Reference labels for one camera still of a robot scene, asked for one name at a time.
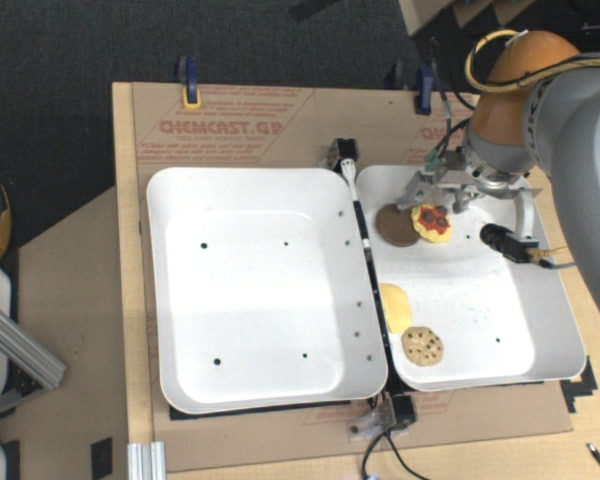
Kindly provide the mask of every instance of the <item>black carpet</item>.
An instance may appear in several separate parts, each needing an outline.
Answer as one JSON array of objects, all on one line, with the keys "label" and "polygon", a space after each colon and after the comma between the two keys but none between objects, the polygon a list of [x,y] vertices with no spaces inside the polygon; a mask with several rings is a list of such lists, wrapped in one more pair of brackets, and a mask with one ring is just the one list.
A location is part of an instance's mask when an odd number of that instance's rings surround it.
[{"label": "black carpet", "polygon": [[[600,0],[539,0],[510,26],[600,50]],[[112,187],[111,83],[173,81],[180,55],[201,83],[382,89],[396,61],[412,87],[441,45],[461,90],[487,10],[450,10],[413,36],[398,0],[0,0],[0,183],[19,247]]]}]

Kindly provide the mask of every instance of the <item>yellow cable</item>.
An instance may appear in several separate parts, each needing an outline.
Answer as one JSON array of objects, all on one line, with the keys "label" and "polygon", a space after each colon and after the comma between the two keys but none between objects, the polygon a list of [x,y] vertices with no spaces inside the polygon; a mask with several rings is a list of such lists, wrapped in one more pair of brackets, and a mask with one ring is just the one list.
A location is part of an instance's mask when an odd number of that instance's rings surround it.
[{"label": "yellow cable", "polygon": [[474,88],[482,91],[482,92],[491,92],[491,93],[503,93],[509,91],[515,91],[516,89],[521,89],[528,85],[532,85],[536,83],[538,80],[542,80],[543,78],[549,78],[551,76],[555,76],[559,73],[563,73],[565,71],[569,71],[577,68],[584,67],[600,67],[600,57],[591,57],[591,58],[573,58],[573,60],[567,59],[564,62],[560,62],[558,64],[553,64],[551,66],[547,66],[546,68],[540,69],[534,73],[529,73],[517,80],[512,80],[509,83],[489,83],[489,82],[479,82],[473,76],[473,60],[476,54],[482,50],[488,43],[493,41],[494,39],[498,39],[500,37],[515,37],[519,34],[519,32],[515,30],[496,30],[495,32],[491,32],[484,36],[473,50],[467,56],[467,60],[464,64],[464,73],[467,81]]}]

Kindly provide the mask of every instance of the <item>cardboard sheet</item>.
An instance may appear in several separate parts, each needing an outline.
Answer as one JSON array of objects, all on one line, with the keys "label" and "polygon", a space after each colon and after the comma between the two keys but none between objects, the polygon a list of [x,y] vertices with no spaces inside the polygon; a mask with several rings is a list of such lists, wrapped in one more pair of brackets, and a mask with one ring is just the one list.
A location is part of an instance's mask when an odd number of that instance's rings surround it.
[{"label": "cardboard sheet", "polygon": [[[420,165],[445,133],[437,94],[429,116],[408,91],[202,85],[200,109],[185,110],[176,84],[133,84],[141,232],[155,440],[169,472],[325,457],[364,451],[347,421],[366,401],[230,416],[172,420],[158,371],[155,294],[147,220],[151,176],[172,166],[313,167],[336,138],[355,138],[358,170]],[[470,111],[452,95],[454,123]],[[459,144],[458,132],[449,147]],[[557,382],[412,394],[419,421],[400,447],[431,446],[571,430]]]}]

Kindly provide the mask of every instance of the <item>blue clamp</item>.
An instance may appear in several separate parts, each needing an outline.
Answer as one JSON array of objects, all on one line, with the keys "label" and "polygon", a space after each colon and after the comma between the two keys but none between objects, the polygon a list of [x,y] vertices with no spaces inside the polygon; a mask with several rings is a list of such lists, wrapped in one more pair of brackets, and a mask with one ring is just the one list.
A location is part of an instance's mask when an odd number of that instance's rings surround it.
[{"label": "blue clamp", "polygon": [[431,93],[434,90],[433,69],[429,66],[420,66],[416,71],[416,89],[418,94],[415,97],[416,114],[431,114]]},{"label": "blue clamp", "polygon": [[187,109],[197,109],[202,103],[198,87],[198,64],[192,57],[180,57],[176,65],[176,79],[183,84],[182,101]]}]

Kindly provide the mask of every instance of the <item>empty white tray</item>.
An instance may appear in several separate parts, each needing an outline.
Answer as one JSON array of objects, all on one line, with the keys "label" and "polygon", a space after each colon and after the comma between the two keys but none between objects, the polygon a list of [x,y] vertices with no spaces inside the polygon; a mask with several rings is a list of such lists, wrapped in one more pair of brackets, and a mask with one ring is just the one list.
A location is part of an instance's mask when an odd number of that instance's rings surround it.
[{"label": "empty white tray", "polygon": [[162,390],[204,414],[368,398],[387,363],[345,181],[168,168],[147,189]]},{"label": "empty white tray", "polygon": [[[357,179],[378,281],[401,287],[413,325],[429,327],[444,345],[441,362],[421,367],[407,359],[401,335],[390,334],[402,380],[436,391],[577,376],[586,354],[558,272],[515,264],[480,240],[488,223],[515,229],[511,200],[485,197],[461,214],[450,213],[447,243],[422,239],[395,247],[380,237],[374,224],[378,210],[398,200],[417,170],[371,166]],[[546,248],[537,211],[534,235]]]}]

